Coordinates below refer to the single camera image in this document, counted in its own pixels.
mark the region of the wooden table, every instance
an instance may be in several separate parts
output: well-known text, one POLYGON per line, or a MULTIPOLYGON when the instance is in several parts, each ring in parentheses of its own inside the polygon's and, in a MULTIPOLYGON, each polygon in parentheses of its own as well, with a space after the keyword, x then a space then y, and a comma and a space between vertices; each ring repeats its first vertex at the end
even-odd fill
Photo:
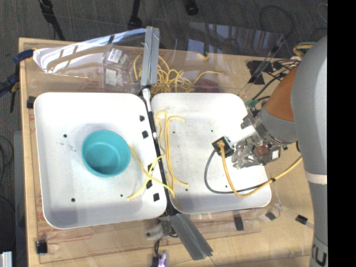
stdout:
MULTIPOLYGON (((38 48, 67 44, 69 42, 20 38, 19 52, 31 47, 38 48)), ((176 52, 175 61, 178 70, 180 69, 179 56, 180 53, 176 52)), ((246 84, 250 78, 246 63, 251 59, 261 60, 262 58, 211 54, 209 56, 209 66, 214 65, 216 70, 222 65, 228 65, 229 68, 233 68, 225 77, 221 78, 221 83, 228 82, 231 86, 231 80, 234 80, 232 75, 238 75, 238 82, 246 84)), ((36 78, 36 73, 39 73, 34 68, 36 67, 30 61, 22 61, 20 64, 28 266, 151 266, 153 249, 150 246, 153 246, 152 243, 148 245, 144 243, 141 248, 136 247, 136 250, 130 251, 128 249, 110 249, 107 247, 98 248, 97 251, 93 251, 84 257, 70 259, 72 255, 78 257, 76 254, 80 254, 80 249, 86 247, 86 236, 93 235, 93 230, 95 231, 94 236, 98 238, 97 244, 107 244, 105 243, 107 241, 106 235, 114 234, 115 236, 120 236, 120 231, 115 230, 116 227, 125 226, 126 228, 131 228, 131 230, 137 230, 138 233, 142 232, 144 225, 140 222, 128 222, 112 227, 103 226, 89 229, 90 232, 87 235, 75 234, 75 231, 71 231, 68 237, 75 239, 77 236, 77 241, 72 240, 71 244, 68 243, 69 240, 65 244, 56 244, 54 241, 49 246, 48 254, 38 255, 36 253, 35 242, 39 240, 39 235, 44 236, 46 231, 48 231, 48 234, 52 232, 52 235, 56 234, 56 232, 53 232, 51 227, 46 224, 43 215, 37 209, 41 205, 41 193, 38 193, 38 188, 36 191, 36 187, 38 187, 36 185, 39 182, 37 151, 34 141, 36 132, 33 129, 33 110, 27 108, 27 100, 29 92, 33 95, 33 93, 40 94, 51 89, 41 86, 29 88, 31 85, 29 81, 31 81, 31 78, 36 78)), ((270 94, 273 88, 274 86, 270 86, 265 91, 265 94, 270 94)), ((241 85, 236 85, 236 88, 227 88, 224 92, 236 93, 240 89, 241 85)), ((249 88, 248 93, 244 93, 241 97, 247 100, 260 89, 261 85, 253 85, 249 88)), ((298 156, 299 153, 295 146, 290 145, 287 151, 283 151, 281 159, 266 165, 267 174, 269 176, 279 174, 294 162, 298 156)), ((161 246, 160 252, 166 251, 169 254, 169 266, 309 266, 313 238, 313 211, 309 186, 304 176, 302 164, 297 166, 288 176, 278 180, 273 185, 272 190, 274 191, 272 203, 275 204, 275 214, 277 213, 279 216, 275 220, 269 220, 261 216, 263 212, 266 212, 266 209, 258 209, 255 211, 256 217, 254 217, 254 223, 258 224, 258 227, 253 228, 252 232, 236 234, 229 230, 223 230, 219 233, 221 236, 211 236, 211 239, 208 239, 210 246, 214 250, 211 258, 193 261, 182 244, 161 246), (298 214, 308 218, 307 225, 294 220, 298 214)), ((141 235, 132 234, 131 239, 139 238, 139 236, 141 235)))

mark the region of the table surface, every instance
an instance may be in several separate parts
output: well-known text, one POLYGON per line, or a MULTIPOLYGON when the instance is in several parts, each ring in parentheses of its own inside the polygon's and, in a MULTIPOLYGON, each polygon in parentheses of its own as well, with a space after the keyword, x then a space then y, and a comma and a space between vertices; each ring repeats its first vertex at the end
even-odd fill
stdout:
MULTIPOLYGON (((19 39, 19 52, 31 45, 43 47, 53 45, 67 45, 69 42, 48 41, 42 39, 19 39)), ((224 63, 233 63, 238 67, 239 78, 245 82, 250 78, 246 68, 247 61, 252 57, 233 56, 222 54, 211 54, 213 60, 224 60, 224 63)), ((36 254, 35 242, 39 239, 38 225, 38 195, 36 195, 35 184, 38 181, 38 163, 34 161, 33 137, 31 137, 31 123, 33 110, 27 108, 28 78, 34 74, 33 67, 28 66, 25 61, 20 64, 21 80, 21 114, 22 114, 22 137, 24 151, 24 192, 26 207, 26 234, 28 266, 151 266, 153 256, 152 248, 143 248, 125 252, 97 252, 92 256, 76 259, 59 260, 56 258, 55 247, 51 246, 51 255, 36 254)), ((250 87, 250 93, 258 92, 260 85, 250 87)), ((46 91, 38 88, 39 93, 46 91)), ((266 90, 271 93, 273 86, 266 90)), ((290 146, 283 151, 282 157, 266 165, 266 172, 270 176, 276 176, 285 170, 299 156, 295 146, 290 146)), ((298 165, 291 173, 274 183, 272 202, 278 206, 278 216, 275 220, 260 220, 260 228, 256 232, 238 234, 222 232, 222 237, 212 237, 208 243, 213 249, 213 256, 204 260, 193 261, 183 244, 170 244, 160 247, 160 252, 169 254, 169 266, 308 266, 313 238, 313 210, 310 198, 309 186, 304 176, 302 164, 298 165), (295 221, 296 215, 308 218, 308 225, 295 221)), ((126 223, 135 228, 137 223, 126 223)), ((66 250, 80 249, 80 244, 68 245, 66 250)))

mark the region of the plastic sheet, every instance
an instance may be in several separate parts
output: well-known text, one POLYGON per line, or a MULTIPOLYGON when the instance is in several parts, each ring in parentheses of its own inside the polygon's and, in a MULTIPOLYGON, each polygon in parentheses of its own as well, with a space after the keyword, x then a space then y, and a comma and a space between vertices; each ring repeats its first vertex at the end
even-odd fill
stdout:
POLYGON ((74 78, 78 92, 138 94, 141 86, 134 64, 144 54, 145 33, 146 29, 135 29, 68 46, 33 47, 33 60, 42 78, 61 76, 63 82, 74 78))

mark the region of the metal bracket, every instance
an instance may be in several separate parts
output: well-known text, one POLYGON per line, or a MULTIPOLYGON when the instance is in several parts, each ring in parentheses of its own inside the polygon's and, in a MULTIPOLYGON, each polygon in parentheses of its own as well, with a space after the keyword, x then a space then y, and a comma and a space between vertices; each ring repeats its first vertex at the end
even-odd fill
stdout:
POLYGON ((170 223, 168 221, 161 221, 152 229, 147 229, 145 235, 147 240, 158 240, 170 232, 172 232, 170 223))
POLYGON ((11 251, 7 251, 0 254, 0 267, 12 267, 11 251))
POLYGON ((48 253, 47 242, 45 240, 36 241, 36 253, 37 254, 48 253))
POLYGON ((141 85, 143 87, 157 83, 159 46, 160 30, 150 26, 146 27, 141 77, 141 85))
POLYGON ((174 216, 161 217, 160 219, 169 222, 193 260, 201 260, 207 256, 212 256, 212 248, 188 215, 176 214, 174 216))

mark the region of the gray metal bar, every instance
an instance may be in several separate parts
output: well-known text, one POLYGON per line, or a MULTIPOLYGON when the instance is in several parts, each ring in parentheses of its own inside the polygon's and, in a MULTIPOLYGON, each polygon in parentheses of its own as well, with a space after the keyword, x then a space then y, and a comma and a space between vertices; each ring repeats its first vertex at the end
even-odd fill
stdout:
POLYGON ((157 83, 157 67, 160 46, 160 31, 151 26, 146 27, 144 60, 142 62, 141 85, 157 83))
POLYGON ((12 267, 12 252, 4 252, 0 254, 0 267, 12 267))
POLYGON ((168 220, 170 222, 193 260, 201 260, 207 256, 212 256, 212 248, 188 215, 176 214, 161 218, 161 220, 168 220))

